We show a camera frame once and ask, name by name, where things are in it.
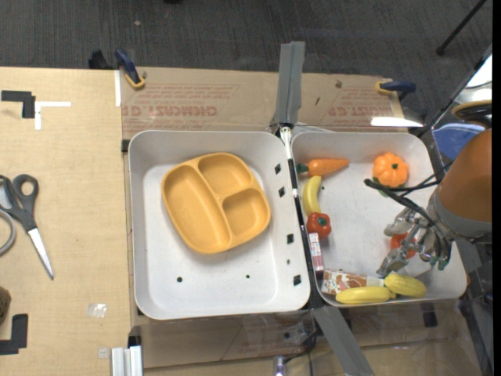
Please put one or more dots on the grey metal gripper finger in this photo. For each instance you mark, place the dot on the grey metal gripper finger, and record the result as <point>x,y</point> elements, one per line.
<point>399,223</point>
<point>393,261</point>

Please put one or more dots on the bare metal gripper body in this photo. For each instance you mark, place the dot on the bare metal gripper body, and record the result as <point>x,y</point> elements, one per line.
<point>428,237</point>

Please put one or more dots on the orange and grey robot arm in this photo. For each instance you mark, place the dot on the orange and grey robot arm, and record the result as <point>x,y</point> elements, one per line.
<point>466,186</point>

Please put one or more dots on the orange-red round toy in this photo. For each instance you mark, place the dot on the orange-red round toy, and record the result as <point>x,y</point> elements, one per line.
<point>396,242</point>

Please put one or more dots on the yellow corn cob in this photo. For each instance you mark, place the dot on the yellow corn cob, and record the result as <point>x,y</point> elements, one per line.
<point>405,285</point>

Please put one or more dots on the white plastic tray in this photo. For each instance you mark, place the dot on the white plastic tray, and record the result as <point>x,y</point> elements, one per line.
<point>219,284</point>
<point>360,225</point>

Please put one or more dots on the yellow banana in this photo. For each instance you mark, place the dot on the yellow banana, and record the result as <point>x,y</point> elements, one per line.
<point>311,196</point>
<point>362,295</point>

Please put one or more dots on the orange pumpkin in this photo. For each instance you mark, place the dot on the orange pumpkin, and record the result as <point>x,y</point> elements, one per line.
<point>389,171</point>

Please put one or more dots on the small pink and white carton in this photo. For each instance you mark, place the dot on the small pink and white carton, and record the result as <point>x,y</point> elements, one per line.
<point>316,251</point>

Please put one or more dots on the red bell pepper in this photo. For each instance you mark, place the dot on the red bell pepper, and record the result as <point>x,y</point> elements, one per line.
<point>319,225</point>

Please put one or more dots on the orange carrot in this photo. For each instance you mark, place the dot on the orange carrot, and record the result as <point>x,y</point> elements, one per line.
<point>326,166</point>

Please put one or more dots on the orange divided plate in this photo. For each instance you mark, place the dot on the orange divided plate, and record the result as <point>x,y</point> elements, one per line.
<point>211,206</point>

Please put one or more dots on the brown cardboard board red print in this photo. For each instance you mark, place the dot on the brown cardboard board red print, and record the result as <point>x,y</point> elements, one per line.
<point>235,96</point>

